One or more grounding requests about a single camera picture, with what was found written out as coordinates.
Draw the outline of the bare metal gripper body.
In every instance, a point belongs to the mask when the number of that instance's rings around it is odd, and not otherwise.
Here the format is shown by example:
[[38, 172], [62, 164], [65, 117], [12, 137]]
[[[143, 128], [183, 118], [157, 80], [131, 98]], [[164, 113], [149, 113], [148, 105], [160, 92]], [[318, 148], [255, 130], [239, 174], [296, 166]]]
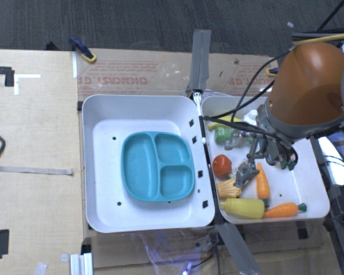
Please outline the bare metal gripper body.
[[264, 141], [260, 144], [260, 152], [264, 154], [266, 162], [270, 166], [280, 164], [281, 166], [296, 165], [296, 151], [291, 139], [281, 133], [270, 121], [265, 105], [257, 109], [256, 124], [264, 132]]

